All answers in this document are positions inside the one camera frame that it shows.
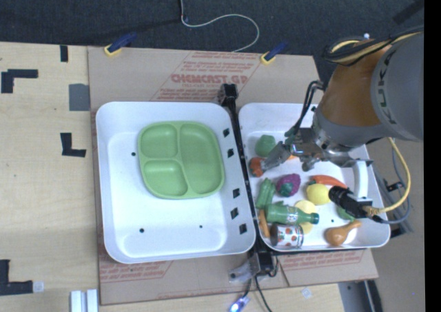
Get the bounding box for purple toy grapes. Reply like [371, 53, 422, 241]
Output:
[275, 173, 302, 198]

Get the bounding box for orange toy tomato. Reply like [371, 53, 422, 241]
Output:
[248, 156, 268, 178]

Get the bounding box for green toy bean bundle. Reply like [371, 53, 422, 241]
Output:
[254, 178, 277, 210]

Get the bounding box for brown cardboard board, red print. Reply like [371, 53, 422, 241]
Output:
[86, 45, 380, 306]

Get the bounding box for small green toy vegetable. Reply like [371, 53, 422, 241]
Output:
[336, 205, 356, 222]

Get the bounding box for white can with tomato print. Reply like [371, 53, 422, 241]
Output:
[269, 222, 305, 248]

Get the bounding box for yellow toy lemon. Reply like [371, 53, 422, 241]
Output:
[305, 182, 333, 207]

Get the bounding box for brown toy drumstick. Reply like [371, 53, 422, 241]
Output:
[323, 219, 363, 247]

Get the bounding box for black cylinder on white bracket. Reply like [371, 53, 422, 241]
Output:
[327, 158, 375, 220]

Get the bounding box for white plastic tray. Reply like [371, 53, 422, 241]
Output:
[95, 101, 257, 265]
[237, 102, 391, 253]

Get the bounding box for green plastic bottle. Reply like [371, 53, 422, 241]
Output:
[264, 201, 320, 227]

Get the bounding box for orange toy chili pepper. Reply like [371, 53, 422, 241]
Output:
[309, 174, 349, 190]

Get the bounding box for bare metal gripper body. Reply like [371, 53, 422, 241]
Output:
[289, 127, 353, 169]

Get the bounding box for orange toy carrot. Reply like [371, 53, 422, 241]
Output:
[258, 209, 272, 239]

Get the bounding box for green toy pepper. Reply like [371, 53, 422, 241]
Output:
[254, 134, 278, 158]

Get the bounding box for green divided plate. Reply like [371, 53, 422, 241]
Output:
[137, 121, 226, 200]

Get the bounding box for thin black rod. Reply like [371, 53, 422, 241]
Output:
[227, 96, 274, 260]

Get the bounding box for yellow round slice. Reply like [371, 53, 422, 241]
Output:
[293, 199, 318, 236]

